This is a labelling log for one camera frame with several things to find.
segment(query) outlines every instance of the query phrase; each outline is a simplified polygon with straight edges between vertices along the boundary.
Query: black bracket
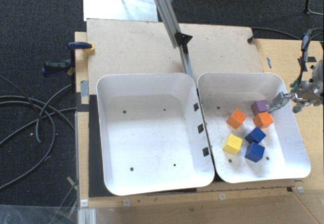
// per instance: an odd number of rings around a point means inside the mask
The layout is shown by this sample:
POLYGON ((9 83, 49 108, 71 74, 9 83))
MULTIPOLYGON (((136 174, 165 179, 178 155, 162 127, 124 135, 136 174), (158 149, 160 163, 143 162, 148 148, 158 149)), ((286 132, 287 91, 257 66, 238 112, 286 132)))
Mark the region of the black bracket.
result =
POLYGON ((191 35, 187 35, 187 34, 184 34, 184 33, 181 33, 181 32, 177 32, 175 34, 175 38, 177 40, 177 44, 179 46, 182 46, 183 48, 183 52, 185 54, 188 54, 188 47, 187 47, 187 44, 188 42, 192 39, 192 36, 191 35))

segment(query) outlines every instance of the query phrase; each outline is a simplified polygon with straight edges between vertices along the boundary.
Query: cube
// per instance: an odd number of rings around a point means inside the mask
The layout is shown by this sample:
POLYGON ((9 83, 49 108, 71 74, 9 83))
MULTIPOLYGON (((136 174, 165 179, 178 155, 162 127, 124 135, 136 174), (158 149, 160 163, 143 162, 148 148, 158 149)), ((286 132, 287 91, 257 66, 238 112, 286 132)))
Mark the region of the cube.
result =
POLYGON ((241 149, 242 141, 243 140, 241 138, 230 134, 224 142, 223 150, 232 155, 235 155, 241 149))
POLYGON ((258 162, 262 159, 264 154, 264 147, 252 142, 249 144, 247 151, 245 153, 245 158, 252 160, 253 162, 258 162))
POLYGON ((245 137, 245 139, 249 143, 259 143, 264 139, 264 137, 266 137, 266 134, 259 127, 255 127, 255 129, 251 131, 250 134, 245 137))
POLYGON ((258 100, 251 105, 251 109, 254 115, 258 113, 268 111, 268 101, 267 100, 258 100))
POLYGON ((234 129, 237 129, 243 123, 246 117, 247 116, 241 110, 235 109, 226 122, 234 129))
POLYGON ((258 113, 253 118, 255 126, 260 129, 266 128, 273 123, 273 120, 268 112, 258 113))

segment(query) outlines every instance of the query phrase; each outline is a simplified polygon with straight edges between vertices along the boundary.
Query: purple cube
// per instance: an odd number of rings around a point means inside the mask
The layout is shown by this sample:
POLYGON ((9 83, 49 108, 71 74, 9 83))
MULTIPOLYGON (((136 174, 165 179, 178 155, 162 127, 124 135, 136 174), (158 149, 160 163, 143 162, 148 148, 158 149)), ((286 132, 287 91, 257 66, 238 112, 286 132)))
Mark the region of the purple cube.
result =
POLYGON ((252 160, 253 162, 258 162, 262 159, 264 153, 264 147, 252 142, 247 148, 245 153, 245 158, 252 160))
POLYGON ((251 109, 254 115, 257 115, 258 113, 268 111, 267 105, 267 100, 258 100, 251 105, 251 109))
POLYGON ((265 136, 266 136, 266 134, 262 130, 260 130, 259 127, 255 127, 255 129, 253 131, 251 131, 250 134, 245 137, 245 139, 249 143, 252 143, 252 142, 259 143, 260 141, 262 141, 264 139, 265 136))

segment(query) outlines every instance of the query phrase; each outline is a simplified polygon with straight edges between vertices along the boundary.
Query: blue cube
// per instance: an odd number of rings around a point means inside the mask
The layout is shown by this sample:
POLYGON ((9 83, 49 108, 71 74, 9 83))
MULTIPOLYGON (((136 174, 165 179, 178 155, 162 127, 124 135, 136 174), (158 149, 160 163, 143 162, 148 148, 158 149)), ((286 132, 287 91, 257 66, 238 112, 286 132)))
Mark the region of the blue cube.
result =
POLYGON ((251 142, 259 143, 264 139, 265 136, 266 134, 259 127, 256 127, 253 131, 250 132, 249 135, 245 137, 245 139, 249 143, 251 142))
POLYGON ((245 158, 252 160, 253 162, 258 162, 262 159, 264 153, 264 147, 252 142, 249 144, 247 152, 245 153, 245 158))

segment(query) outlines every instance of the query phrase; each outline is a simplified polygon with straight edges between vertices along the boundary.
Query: black carpet floor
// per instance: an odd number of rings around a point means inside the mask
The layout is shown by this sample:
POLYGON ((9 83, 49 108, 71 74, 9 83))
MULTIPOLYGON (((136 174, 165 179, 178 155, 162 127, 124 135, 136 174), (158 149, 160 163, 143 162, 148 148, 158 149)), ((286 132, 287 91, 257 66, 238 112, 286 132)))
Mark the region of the black carpet floor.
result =
MULTIPOLYGON (((173 6, 179 22, 268 27, 301 36, 309 28, 323 27, 323 16, 303 14, 304 3, 305 0, 176 0, 173 6)), ((323 0, 311 0, 310 6, 323 12, 323 0)), ((47 101, 71 81, 65 75, 43 78, 41 68, 45 61, 69 58, 66 45, 73 41, 75 31, 85 31, 83 0, 0 0, 0 75, 28 96, 47 101)), ((257 37, 287 38, 270 32, 259 32, 257 37)), ((0 96, 20 95, 1 79, 0 87, 0 96)), ((75 97, 68 90, 51 105, 57 109, 74 107, 75 97)), ((66 116, 74 122, 74 113, 66 116)), ((35 118, 28 107, 2 104, 0 142, 35 118)), ((36 141, 32 127, 0 145, 0 204, 60 205, 70 189, 66 178, 76 179, 75 142, 73 130, 60 118, 54 120, 56 142, 50 157, 36 171, 3 189, 2 185, 45 155, 51 143, 51 127, 43 122, 42 143, 36 141)))

